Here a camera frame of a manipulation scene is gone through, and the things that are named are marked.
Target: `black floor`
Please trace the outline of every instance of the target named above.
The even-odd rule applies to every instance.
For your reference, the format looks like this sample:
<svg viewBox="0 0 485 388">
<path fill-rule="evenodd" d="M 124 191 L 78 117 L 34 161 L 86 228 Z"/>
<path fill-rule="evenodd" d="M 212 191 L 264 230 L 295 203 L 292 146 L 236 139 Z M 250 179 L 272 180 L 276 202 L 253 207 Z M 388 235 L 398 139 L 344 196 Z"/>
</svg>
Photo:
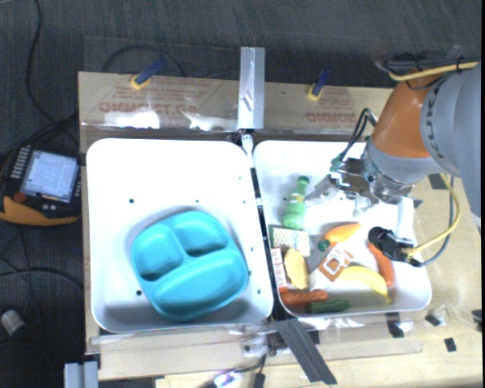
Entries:
<svg viewBox="0 0 485 388">
<path fill-rule="evenodd" d="M 78 71 L 138 70 L 151 47 L 173 51 L 170 74 L 236 79 L 231 54 L 258 46 L 269 82 L 311 83 L 330 65 L 329 85 L 392 87 L 378 61 L 455 45 L 481 57 L 482 0 L 0 0 L 0 156 L 66 118 L 44 140 L 77 150 Z M 212 48 L 229 50 L 206 61 Z M 0 220 L 0 315 L 17 310 L 31 331 L 12 340 L 0 324 L 0 387 L 62 386 L 82 359 L 82 305 L 80 221 Z"/>
</svg>

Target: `blue and yellow clamp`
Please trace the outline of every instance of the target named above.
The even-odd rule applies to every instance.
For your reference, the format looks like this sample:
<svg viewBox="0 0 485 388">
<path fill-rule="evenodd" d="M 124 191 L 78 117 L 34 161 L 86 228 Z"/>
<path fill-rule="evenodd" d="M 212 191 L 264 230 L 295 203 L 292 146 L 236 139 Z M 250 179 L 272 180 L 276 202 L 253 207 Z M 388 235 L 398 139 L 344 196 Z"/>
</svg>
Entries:
<svg viewBox="0 0 485 388">
<path fill-rule="evenodd" d="M 146 87 L 151 82 L 151 76 L 159 74 L 160 70 L 162 70 L 165 65 L 165 61 L 157 60 L 152 65 L 146 67 L 142 72 L 133 76 L 131 78 L 131 86 L 137 91 L 143 87 Z"/>
<path fill-rule="evenodd" d="M 307 96 L 309 99 L 318 100 L 322 94 L 323 85 L 325 85 L 325 81 L 331 74 L 331 68 L 326 67 L 324 70 L 320 72 L 318 75 L 318 79 L 313 84 L 313 86 L 309 89 Z"/>
</svg>

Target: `toy bottle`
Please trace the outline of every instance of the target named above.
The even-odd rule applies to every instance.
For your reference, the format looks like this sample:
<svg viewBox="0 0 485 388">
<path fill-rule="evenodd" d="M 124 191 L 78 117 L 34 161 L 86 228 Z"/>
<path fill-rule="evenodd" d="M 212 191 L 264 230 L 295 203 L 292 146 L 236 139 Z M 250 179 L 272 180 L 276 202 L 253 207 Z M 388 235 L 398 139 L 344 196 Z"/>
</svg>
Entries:
<svg viewBox="0 0 485 388">
<path fill-rule="evenodd" d="M 306 192 L 309 185 L 309 179 L 301 175 L 297 179 L 297 186 L 291 193 L 289 203 L 285 208 L 282 217 L 282 225 L 286 229 L 301 230 L 304 225 L 304 214 L 306 213 Z"/>
</svg>

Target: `yellow cable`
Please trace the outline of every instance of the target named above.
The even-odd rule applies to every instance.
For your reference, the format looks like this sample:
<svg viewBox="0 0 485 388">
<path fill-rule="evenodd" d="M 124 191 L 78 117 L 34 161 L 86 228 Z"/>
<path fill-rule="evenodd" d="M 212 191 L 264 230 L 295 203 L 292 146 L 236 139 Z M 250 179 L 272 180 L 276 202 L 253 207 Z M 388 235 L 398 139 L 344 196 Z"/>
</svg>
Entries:
<svg viewBox="0 0 485 388">
<path fill-rule="evenodd" d="M 407 257 L 411 258 L 413 255 L 419 251 L 422 251 L 426 247 L 429 247 L 439 241 L 441 241 L 443 238 L 448 236 L 453 232 L 454 229 L 456 229 L 456 226 L 458 225 L 458 222 L 460 221 L 460 203 L 458 202 L 458 198 L 456 197 L 456 193 L 454 192 L 453 188 L 451 187 L 451 184 L 449 184 L 449 181 L 445 177 L 445 175 L 440 174 L 440 177 L 442 178 L 442 181 L 444 181 L 445 187 L 449 190 L 449 194 L 451 194 L 451 197 L 453 197 L 454 204 L 456 205 L 456 216 L 454 216 L 454 220 L 451 223 L 451 225 L 442 233 L 438 234 L 435 238 L 432 238 L 428 242 L 421 244 L 420 246 L 413 247 L 412 249 L 407 249 Z"/>
<path fill-rule="evenodd" d="M 457 69 L 458 70 L 472 69 L 477 64 L 478 64 L 477 61 L 469 61 L 469 62 L 466 62 L 466 63 L 459 63 L 457 65 L 448 65 L 448 66 L 442 66 L 442 67 L 439 67 L 439 68 L 423 70 L 421 72 L 415 72 L 413 74 L 394 74 L 393 72 L 390 72 L 389 75 L 395 81 L 407 81 L 407 80 L 410 80 L 410 79 L 423 78 L 424 76 L 431 76 L 431 75 L 434 75 L 434 74 L 443 74 L 445 72 L 453 72 Z"/>
</svg>

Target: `blue plate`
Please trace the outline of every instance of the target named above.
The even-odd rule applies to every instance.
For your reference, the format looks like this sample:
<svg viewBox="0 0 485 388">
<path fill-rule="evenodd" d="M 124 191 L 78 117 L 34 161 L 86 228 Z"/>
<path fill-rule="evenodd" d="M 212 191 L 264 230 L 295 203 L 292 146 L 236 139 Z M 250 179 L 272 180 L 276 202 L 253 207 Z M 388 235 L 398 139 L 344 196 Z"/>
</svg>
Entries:
<svg viewBox="0 0 485 388">
<path fill-rule="evenodd" d="M 200 211 L 176 214 L 142 231 L 131 261 L 153 307 L 176 322 L 222 308 L 248 284 L 242 252 L 216 218 Z"/>
</svg>

